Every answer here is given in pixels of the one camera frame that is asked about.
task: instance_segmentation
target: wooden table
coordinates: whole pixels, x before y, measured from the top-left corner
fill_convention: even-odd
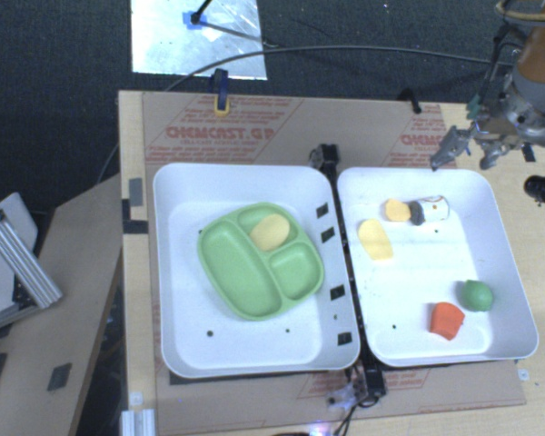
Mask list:
[[[367,105],[367,101],[348,102],[351,105],[356,102],[365,102]],[[342,105],[340,108],[347,112],[347,105]],[[408,106],[400,103],[399,108],[408,108]],[[466,127],[464,105],[442,104],[441,111],[447,126],[456,124],[459,127]],[[132,177],[145,176],[144,135],[141,130],[131,127],[141,122],[143,116],[141,93],[123,93],[120,96],[120,121],[124,202],[130,197],[129,186],[132,184]],[[340,137],[346,141],[350,133],[343,128],[341,134]],[[471,149],[472,156],[461,156],[457,160],[457,165],[460,168],[479,171],[481,151],[474,144]],[[527,403],[522,406],[489,410],[449,411],[354,420],[350,434],[428,436],[545,434],[545,206],[539,208],[522,189],[524,181],[530,175],[545,176],[545,150],[537,148],[535,154],[536,163],[525,163],[521,154],[511,153],[501,157],[495,168],[482,172],[490,182],[500,207],[502,220],[540,335],[540,345],[536,353],[518,365],[523,370],[522,376],[526,376],[526,372],[529,377],[522,383]],[[143,198],[139,204],[131,206],[128,209],[130,221],[146,221],[149,204]],[[153,352],[154,313],[151,305],[148,248],[149,241],[145,234],[131,232],[124,235],[127,372],[128,390],[131,392],[130,409],[133,411],[153,409],[157,403]],[[133,260],[128,256],[129,253],[140,255],[137,260]],[[320,422],[315,428],[329,431],[334,430],[335,426],[334,423]],[[311,429],[309,425],[297,425],[231,431],[229,434],[268,436],[279,432],[310,431]]]

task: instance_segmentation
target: white tray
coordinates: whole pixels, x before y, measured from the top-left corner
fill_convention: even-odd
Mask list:
[[[172,163],[154,178],[159,254],[162,352],[187,378],[339,370],[359,354],[360,341],[342,253],[332,190],[308,167]],[[234,314],[210,284],[197,255],[208,223],[258,202],[289,211],[323,260],[320,290],[262,322]],[[329,212],[317,216],[327,205]],[[334,236],[322,243],[321,233]],[[333,288],[343,295],[332,300]]]
[[[395,367],[517,359],[533,354],[539,337],[499,210],[488,182],[466,170],[351,168],[338,182],[368,343]],[[444,195],[448,220],[415,226],[386,220],[389,198],[408,202]],[[394,256],[375,262],[357,237],[359,225],[377,218]],[[494,293],[489,312],[461,306],[467,279]],[[429,332],[431,309],[451,302],[466,314],[447,341]]]

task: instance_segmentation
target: green divided plate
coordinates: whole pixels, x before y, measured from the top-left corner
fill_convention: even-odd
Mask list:
[[[263,252],[249,233],[278,213],[291,229],[277,249]],[[230,308],[247,320],[266,320],[304,301],[321,286],[322,260],[311,239],[282,207],[256,203],[218,218],[198,240],[202,266]]]

